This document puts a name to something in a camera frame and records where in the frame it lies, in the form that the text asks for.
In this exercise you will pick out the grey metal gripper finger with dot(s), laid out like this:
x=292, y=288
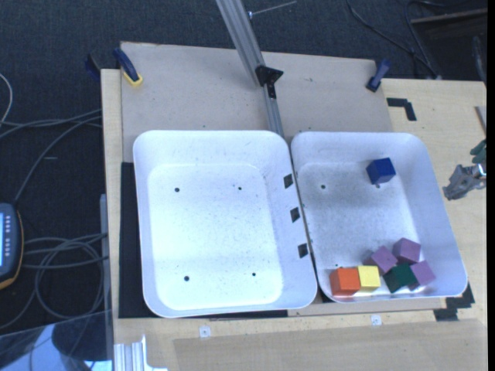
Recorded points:
x=462, y=171
x=453, y=190

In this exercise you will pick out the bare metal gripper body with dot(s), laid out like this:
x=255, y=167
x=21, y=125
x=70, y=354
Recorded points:
x=478, y=176

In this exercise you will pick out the blue cube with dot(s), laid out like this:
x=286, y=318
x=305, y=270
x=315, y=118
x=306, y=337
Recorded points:
x=381, y=170

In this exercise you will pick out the purple cube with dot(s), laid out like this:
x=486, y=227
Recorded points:
x=423, y=273
x=384, y=258
x=407, y=249

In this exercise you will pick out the green cube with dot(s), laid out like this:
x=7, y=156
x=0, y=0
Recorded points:
x=400, y=277

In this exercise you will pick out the white plastic tray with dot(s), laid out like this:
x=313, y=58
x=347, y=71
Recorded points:
x=348, y=222
x=212, y=226

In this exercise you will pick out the yellow cube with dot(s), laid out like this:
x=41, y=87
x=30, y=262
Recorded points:
x=369, y=277

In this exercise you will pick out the orange cube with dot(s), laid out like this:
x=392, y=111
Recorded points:
x=345, y=281

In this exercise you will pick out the brown cardboard board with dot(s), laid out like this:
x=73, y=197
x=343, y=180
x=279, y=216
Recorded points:
x=201, y=91

